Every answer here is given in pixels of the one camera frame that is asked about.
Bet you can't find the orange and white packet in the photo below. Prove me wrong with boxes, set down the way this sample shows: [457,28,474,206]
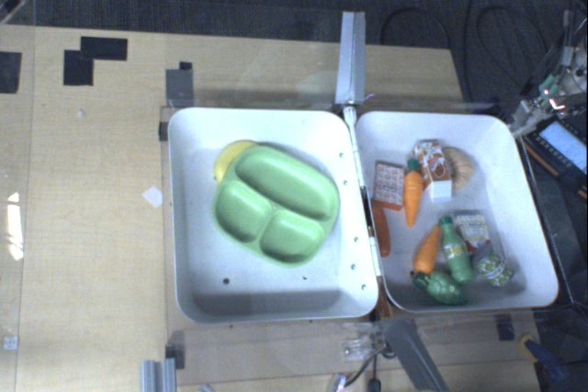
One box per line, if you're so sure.
[372,161,406,212]

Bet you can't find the yellow and white carton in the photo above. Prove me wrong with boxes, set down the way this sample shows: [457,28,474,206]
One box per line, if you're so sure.
[453,210,492,255]

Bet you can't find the green and white can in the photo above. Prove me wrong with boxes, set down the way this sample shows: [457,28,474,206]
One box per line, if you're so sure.
[471,242,515,288]

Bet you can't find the green broccoli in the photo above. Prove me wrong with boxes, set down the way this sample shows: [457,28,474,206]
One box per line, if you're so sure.
[412,270,469,307]

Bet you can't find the white plastic tray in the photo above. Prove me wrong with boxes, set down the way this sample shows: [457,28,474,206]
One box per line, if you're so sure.
[355,110,560,315]
[166,106,380,325]

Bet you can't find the orange carrot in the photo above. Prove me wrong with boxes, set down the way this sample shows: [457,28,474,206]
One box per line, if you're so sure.
[402,157,425,230]
[412,224,443,276]

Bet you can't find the tan bread roll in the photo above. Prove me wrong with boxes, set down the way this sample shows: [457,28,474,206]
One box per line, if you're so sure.
[441,146,475,192]

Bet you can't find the green divided plate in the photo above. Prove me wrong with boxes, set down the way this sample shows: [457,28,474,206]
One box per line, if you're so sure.
[211,144,342,267]

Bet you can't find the green bottle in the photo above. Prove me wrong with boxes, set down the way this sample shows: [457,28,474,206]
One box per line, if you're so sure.
[436,216,476,286]

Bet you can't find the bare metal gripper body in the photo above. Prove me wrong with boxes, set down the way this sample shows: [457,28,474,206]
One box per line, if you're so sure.
[539,62,588,110]

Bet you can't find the orange sausage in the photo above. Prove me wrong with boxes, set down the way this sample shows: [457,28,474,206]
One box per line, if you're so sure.
[370,198,392,259]

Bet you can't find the orange and white carton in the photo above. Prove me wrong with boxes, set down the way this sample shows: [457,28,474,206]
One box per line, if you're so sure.
[411,139,454,203]

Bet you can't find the yellow banana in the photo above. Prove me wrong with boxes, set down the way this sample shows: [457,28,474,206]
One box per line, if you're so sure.
[211,140,259,183]

